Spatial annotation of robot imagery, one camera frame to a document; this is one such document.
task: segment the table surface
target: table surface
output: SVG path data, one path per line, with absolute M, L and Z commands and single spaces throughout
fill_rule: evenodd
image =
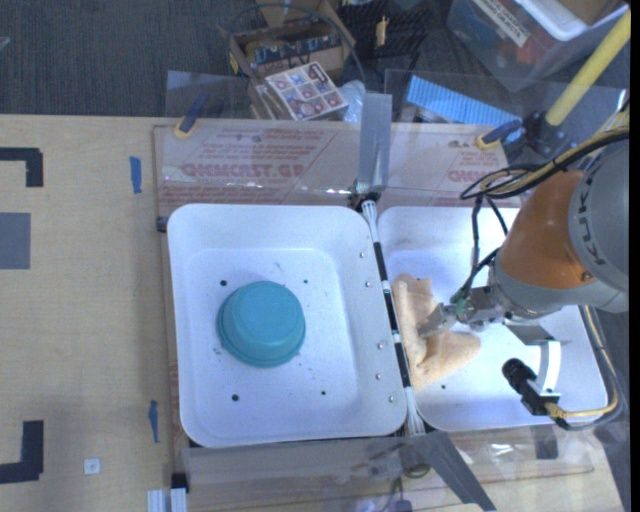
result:
M 144 510 L 148 490 L 170 486 L 173 337 L 156 231 L 153 128 L 171 123 L 0 117 L 0 147 L 37 147 L 45 169 L 44 187 L 25 187 L 24 163 L 0 162 L 0 210 L 31 216 L 30 268 L 0 270 L 0 463 L 20 460 L 24 421 L 44 421 L 44 472 L 38 481 L 1 485 L 0 510 Z M 130 157 L 141 162 L 141 193 L 132 187 Z M 514 500 L 519 510 L 622 510 L 603 450 L 586 439 L 592 470 L 487 483 L 487 493 L 499 510 L 513 509 Z M 85 475 L 84 461 L 96 457 L 100 473 Z M 407 487 L 406 494 L 420 509 L 424 492 Z

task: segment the beige cloth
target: beige cloth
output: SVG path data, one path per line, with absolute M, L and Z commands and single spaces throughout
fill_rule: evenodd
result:
M 461 368 L 480 352 L 473 334 L 444 331 L 423 339 L 418 326 L 436 308 L 431 279 L 400 274 L 391 285 L 402 343 L 409 360 L 409 375 L 417 391 Z

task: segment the yellow rod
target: yellow rod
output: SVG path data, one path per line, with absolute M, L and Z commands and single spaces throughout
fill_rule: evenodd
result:
M 627 9 L 545 115 L 551 126 L 562 124 L 630 37 L 631 9 Z

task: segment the blue bowl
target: blue bowl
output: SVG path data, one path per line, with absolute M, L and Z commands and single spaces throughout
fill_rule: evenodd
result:
M 297 297 L 284 286 L 256 281 L 225 299 L 217 317 L 222 346 L 240 361 L 269 368 L 295 356 L 305 335 Z

